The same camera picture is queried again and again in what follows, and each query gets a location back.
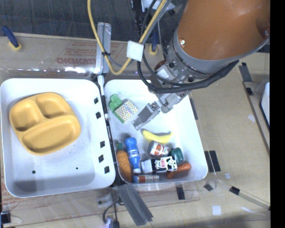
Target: red can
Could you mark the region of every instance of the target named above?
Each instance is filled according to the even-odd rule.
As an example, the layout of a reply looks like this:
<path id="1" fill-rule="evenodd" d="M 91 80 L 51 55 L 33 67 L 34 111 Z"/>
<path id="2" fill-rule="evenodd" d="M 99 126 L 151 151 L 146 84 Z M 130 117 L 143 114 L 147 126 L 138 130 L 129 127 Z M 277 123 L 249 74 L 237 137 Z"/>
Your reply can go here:
<path id="1" fill-rule="evenodd" d="M 169 147 L 161 143 L 152 141 L 149 144 L 147 153 L 152 157 L 156 158 L 165 157 L 169 153 Z"/>

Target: yellow plate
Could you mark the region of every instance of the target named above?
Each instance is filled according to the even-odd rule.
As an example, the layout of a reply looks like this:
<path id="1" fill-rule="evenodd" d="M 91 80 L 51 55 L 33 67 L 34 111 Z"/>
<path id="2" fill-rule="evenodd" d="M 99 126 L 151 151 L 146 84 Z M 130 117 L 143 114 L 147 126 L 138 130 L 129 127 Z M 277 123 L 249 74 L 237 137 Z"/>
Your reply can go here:
<path id="1" fill-rule="evenodd" d="M 80 135 L 80 123 L 66 100 L 53 92 L 25 98 L 13 105 L 10 123 L 24 148 L 35 155 L 58 151 Z"/>

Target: blue bottle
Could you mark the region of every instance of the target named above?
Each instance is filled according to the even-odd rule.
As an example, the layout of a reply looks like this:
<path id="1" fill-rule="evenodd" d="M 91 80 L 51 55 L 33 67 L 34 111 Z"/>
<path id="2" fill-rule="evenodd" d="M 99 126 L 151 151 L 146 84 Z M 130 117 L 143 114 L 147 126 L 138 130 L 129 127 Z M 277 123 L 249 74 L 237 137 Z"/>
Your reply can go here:
<path id="1" fill-rule="evenodd" d="M 133 167 L 133 174 L 141 173 L 139 162 L 141 157 L 137 148 L 137 141 L 135 138 L 127 138 L 124 141 L 128 153 L 129 162 Z"/>

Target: black cable tie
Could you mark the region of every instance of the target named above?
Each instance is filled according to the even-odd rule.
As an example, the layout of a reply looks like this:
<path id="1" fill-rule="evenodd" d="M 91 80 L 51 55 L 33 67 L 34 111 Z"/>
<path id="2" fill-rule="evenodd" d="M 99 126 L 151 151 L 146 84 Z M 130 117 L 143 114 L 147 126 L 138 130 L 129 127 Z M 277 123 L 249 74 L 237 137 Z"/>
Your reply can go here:
<path id="1" fill-rule="evenodd" d="M 107 53 L 106 51 L 104 51 L 104 52 L 102 52 L 102 55 L 104 55 L 104 56 L 110 56 L 111 53 Z"/>

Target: orange toy sausage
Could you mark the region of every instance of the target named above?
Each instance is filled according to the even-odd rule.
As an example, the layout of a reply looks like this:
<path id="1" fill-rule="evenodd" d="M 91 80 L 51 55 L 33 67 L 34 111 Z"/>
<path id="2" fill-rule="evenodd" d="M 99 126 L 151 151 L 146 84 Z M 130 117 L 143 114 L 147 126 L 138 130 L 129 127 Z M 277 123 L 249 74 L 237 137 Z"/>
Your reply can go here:
<path id="1" fill-rule="evenodd" d="M 191 165 L 189 163 L 184 163 L 177 167 L 176 171 L 167 172 L 167 178 L 172 179 L 175 174 L 182 172 L 182 171 L 189 171 L 191 169 Z"/>
<path id="2" fill-rule="evenodd" d="M 123 150 L 119 150 L 117 151 L 116 157 L 117 157 L 117 161 L 118 161 L 121 173 L 126 176 L 129 182 L 132 182 L 132 170 L 131 170 L 127 152 Z"/>

